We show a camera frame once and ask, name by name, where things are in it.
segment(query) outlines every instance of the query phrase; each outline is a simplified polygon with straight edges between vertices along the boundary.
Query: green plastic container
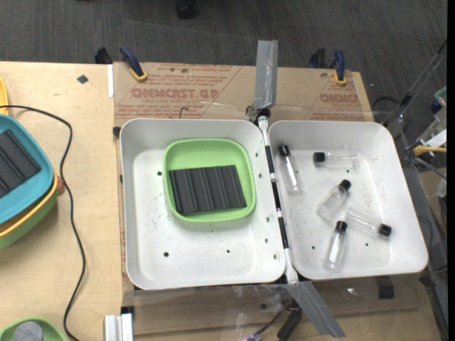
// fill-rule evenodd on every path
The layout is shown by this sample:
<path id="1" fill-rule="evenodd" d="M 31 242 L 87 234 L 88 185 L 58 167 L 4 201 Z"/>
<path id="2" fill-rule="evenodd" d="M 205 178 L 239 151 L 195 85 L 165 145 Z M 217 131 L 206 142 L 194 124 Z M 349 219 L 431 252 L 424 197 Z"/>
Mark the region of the green plastic container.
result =
<path id="1" fill-rule="evenodd" d="M 27 321 L 33 321 L 40 325 L 43 329 L 44 341 L 68 341 L 68 338 L 63 334 L 63 332 L 61 332 L 51 321 L 38 316 L 21 318 L 20 320 L 7 325 L 5 328 L 2 328 L 0 330 L 0 341 L 14 341 L 14 332 L 16 331 L 16 328 L 21 323 Z"/>
<path id="2" fill-rule="evenodd" d="M 173 198 L 169 171 L 213 166 L 232 166 L 237 169 L 245 196 L 246 207 L 197 212 L 182 215 L 177 212 Z M 230 139 L 201 138 L 175 141 L 164 154 L 164 189 L 172 213 L 189 222 L 221 222 L 248 216 L 256 205 L 255 182 L 250 160 L 245 149 Z"/>

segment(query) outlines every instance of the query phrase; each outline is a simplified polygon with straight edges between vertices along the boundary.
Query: chair leg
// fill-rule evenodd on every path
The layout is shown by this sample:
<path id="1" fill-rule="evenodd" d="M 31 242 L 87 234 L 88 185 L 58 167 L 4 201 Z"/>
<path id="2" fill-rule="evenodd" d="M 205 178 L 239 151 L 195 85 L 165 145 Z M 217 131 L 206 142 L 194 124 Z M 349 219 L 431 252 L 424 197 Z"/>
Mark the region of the chair leg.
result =
<path id="1" fill-rule="evenodd" d="M 176 2 L 177 15 L 179 18 L 193 18 L 195 15 L 194 6 L 196 0 L 178 0 Z"/>

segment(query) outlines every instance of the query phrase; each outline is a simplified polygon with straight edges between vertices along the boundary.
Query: carpeted floor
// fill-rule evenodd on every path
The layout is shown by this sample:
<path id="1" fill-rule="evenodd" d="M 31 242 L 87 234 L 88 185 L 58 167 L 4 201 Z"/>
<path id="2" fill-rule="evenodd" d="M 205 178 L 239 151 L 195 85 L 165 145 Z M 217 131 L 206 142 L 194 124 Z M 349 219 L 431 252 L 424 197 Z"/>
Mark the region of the carpeted floor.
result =
<path id="1" fill-rule="evenodd" d="M 379 97 L 399 102 L 417 82 L 404 116 L 408 141 L 434 120 L 446 49 L 427 80 L 418 77 L 447 38 L 448 0 L 197 0 L 188 20 L 177 17 L 176 1 L 0 0 L 0 60 L 94 63 L 102 46 L 121 60 L 127 45 L 142 61 L 255 65 L 257 41 L 277 39 L 280 67 L 308 67 L 319 48 L 330 64 L 341 49 L 379 110 L 395 107 Z M 405 143 L 396 142 L 401 155 Z M 446 155 L 432 165 L 445 166 Z"/>

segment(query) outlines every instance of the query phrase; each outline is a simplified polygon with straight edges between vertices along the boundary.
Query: transparent tube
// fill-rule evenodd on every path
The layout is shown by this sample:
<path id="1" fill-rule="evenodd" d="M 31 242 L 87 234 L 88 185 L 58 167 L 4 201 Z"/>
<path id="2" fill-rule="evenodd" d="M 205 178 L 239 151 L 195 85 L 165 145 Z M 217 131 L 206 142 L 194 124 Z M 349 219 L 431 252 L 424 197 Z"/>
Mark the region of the transparent tube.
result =
<path id="1" fill-rule="evenodd" d="M 284 179 L 288 193 L 302 194 L 303 188 L 301 185 L 301 178 L 299 167 L 295 157 L 289 151 L 288 146 L 283 145 L 279 147 L 280 153 L 280 169 Z"/>
<path id="2" fill-rule="evenodd" d="M 338 221 L 331 234 L 330 246 L 328 247 L 324 266 L 330 270 L 338 270 L 343 260 L 346 247 L 346 229 L 348 224 Z"/>
<path id="3" fill-rule="evenodd" d="M 332 150 L 317 151 L 313 154 L 313 162 L 318 166 L 327 167 L 355 167 L 358 153 L 356 151 Z"/>
<path id="4" fill-rule="evenodd" d="M 348 208 L 344 220 L 350 227 L 359 229 L 367 234 L 379 234 L 384 237 L 389 237 L 392 233 L 392 228 L 389 225 L 383 224 L 379 219 L 365 215 L 352 207 Z"/>
<path id="5" fill-rule="evenodd" d="M 346 201 L 349 188 L 350 182 L 346 179 L 333 187 L 316 206 L 316 213 L 325 220 L 331 221 Z"/>

